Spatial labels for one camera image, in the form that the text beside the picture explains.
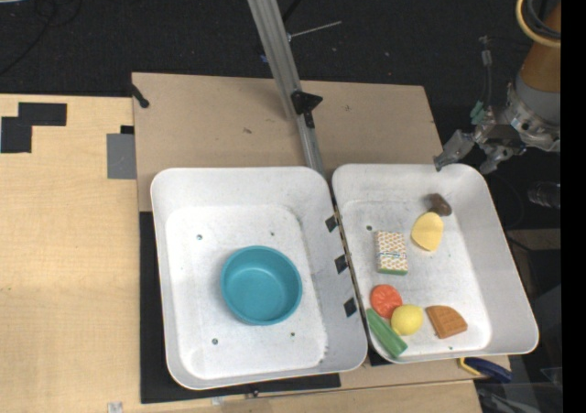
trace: aluminum rail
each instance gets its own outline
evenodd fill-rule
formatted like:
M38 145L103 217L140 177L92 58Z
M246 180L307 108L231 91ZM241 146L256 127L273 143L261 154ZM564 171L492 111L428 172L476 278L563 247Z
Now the aluminum rail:
M277 0L248 0L248 5L253 14L269 67L277 82L285 115L287 119L297 117L306 163L310 168L324 175L315 128L308 126L306 115L297 112L291 98L294 92L303 92L303 90Z

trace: green vegetable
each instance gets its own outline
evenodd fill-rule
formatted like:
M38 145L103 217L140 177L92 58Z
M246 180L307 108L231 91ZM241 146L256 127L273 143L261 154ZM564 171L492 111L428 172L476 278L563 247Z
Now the green vegetable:
M366 319L370 330L394 358L399 357L407 349L403 339L373 309L366 310Z

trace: yellow lemon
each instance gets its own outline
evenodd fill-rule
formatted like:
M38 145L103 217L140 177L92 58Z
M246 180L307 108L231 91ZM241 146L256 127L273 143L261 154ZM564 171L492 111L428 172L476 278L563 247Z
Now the yellow lemon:
M391 316L391 327L399 335L412 335L423 324L423 309L413 304L399 306Z

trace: teal bowl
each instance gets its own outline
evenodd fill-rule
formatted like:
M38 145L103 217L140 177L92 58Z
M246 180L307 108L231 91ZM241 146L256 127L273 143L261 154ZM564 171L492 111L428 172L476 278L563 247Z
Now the teal bowl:
M222 296L232 313L253 325L271 325L297 309L303 287L293 262L277 250L253 245L234 252L222 268Z

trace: toy food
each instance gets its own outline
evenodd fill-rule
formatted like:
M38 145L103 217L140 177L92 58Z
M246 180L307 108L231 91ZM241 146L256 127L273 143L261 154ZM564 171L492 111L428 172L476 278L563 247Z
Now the toy food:
M426 312L439 338L448 338L468 330L466 320L450 306L429 306Z
M411 238L426 250L436 250L443 235L443 221L436 212L424 212L411 229Z
M401 233L378 231L376 239L376 271L390 275L406 275L407 248Z
M366 310L366 319L374 336L393 357L397 358L407 349L407 344L374 310Z
M378 315L390 319L393 311L403 305L403 299L395 287L378 285L370 293L370 305Z
M428 211L436 212L439 216L450 216L451 206L439 193L431 193L426 197Z
M393 311L391 327L399 335L412 335L423 324L423 309L413 304L404 304Z

